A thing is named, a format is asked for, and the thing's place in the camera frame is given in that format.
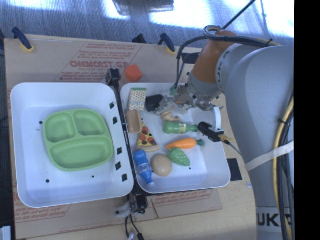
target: cardboard box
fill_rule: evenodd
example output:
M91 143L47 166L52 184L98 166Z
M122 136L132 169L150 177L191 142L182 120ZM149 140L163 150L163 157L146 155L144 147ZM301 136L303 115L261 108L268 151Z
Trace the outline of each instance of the cardboard box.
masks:
M175 76L176 58L159 45L36 35L27 35L27 38L34 45L32 53L24 51L18 39L5 39L16 238L19 240L124 224L124 218L116 217L115 208L127 202L126 196L45 208L30 208L21 202L15 175L10 93L14 86L26 82L100 83L105 81L109 68L118 68L123 74L131 64L138 65L143 72L142 83L171 83ZM120 87L127 83L129 80L124 77ZM217 189L152 195L147 200L146 213L136 214L136 221L222 209Z

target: green plate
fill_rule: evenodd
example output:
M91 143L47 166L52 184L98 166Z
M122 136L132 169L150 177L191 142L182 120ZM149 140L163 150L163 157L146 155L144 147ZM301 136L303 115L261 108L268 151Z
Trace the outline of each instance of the green plate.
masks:
M44 140L53 164L64 171L80 171L108 162L114 144L104 118L92 109L51 114L43 124Z

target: table surface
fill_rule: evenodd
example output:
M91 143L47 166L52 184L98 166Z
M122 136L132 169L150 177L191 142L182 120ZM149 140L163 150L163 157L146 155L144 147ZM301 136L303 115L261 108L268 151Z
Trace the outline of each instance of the table surface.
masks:
M45 36L28 35L28 38L34 42L39 40L41 42L52 41L67 41L67 42L81 42L78 39L71 38L57 38ZM165 49L161 45L139 44L139 51L135 53L131 60L131 64L139 65L143 74L141 83L171 83L172 79L176 77L177 60L175 56L166 54ZM197 48L186 48L186 53L195 53L200 50ZM6 63L7 65L15 65L14 60L17 60L17 55L9 55L6 50ZM45 64L48 65L48 60L52 60L50 50L47 51L46 57L39 60L39 68ZM25 59L26 53L21 53L21 60ZM23 82L41 82L42 76L36 75L34 72L34 64L30 63L29 74L28 71L16 70L13 67L7 67L7 88L8 92L17 84ZM192 65L186 65L185 72L192 69ZM181 78L181 81L186 80L186 75ZM129 81L123 77L121 79L121 86L127 84ZM217 99L214 104L216 106L223 106L221 110L222 127L225 134L233 138L232 129L230 127L228 112L226 109L226 100L224 96ZM253 189L251 188L250 178L245 169L242 157L230 146L224 145L224 150L227 159L236 159L239 165L242 180L231 181L227 186L219 188L218 193L222 203L221 210L207 211L189 215L181 215L176 217L161 218L157 220L135 222L137 229L143 234L146 240L255 240L256 239L256 207ZM129 232L136 232L131 223L128 224ZM28 238L34 240L62 240L62 239L77 239L77 240L125 240L126 228L124 224L114 225L109 227L95 228L82 230L77 232L69 232L63 234L55 234L49 236Z

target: toy pizza slice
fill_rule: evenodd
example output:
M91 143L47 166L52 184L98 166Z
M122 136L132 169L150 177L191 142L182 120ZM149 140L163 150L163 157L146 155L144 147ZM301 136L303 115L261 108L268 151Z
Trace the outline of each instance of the toy pizza slice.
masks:
M161 149L144 122L142 123L142 131L139 134L136 149L144 150L146 153L155 152Z

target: blue bottle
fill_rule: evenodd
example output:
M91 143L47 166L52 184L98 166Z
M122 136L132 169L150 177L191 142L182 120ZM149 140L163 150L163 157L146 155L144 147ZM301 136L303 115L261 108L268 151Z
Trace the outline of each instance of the blue bottle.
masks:
M144 150L136 151L133 154L133 159L141 177L146 181L148 186L154 185L155 183L152 181L152 168L147 159L146 152Z

